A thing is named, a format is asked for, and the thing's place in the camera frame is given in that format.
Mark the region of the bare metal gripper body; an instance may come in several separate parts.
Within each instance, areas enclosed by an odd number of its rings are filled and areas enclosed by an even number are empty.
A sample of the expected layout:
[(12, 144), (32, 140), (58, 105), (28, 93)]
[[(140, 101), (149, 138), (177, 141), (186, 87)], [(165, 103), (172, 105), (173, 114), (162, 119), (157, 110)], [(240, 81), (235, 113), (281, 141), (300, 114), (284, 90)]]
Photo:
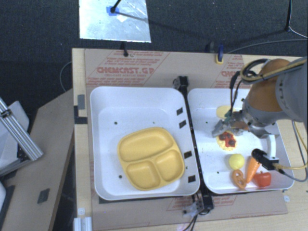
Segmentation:
[(230, 119), (227, 122), (227, 130), (231, 131), (232, 127), (248, 127), (248, 131), (255, 135), (259, 139), (264, 139), (269, 135), (278, 136), (279, 129), (276, 123), (273, 124), (263, 124), (257, 119), (253, 118), (247, 112), (240, 110), (239, 112), (233, 112)]

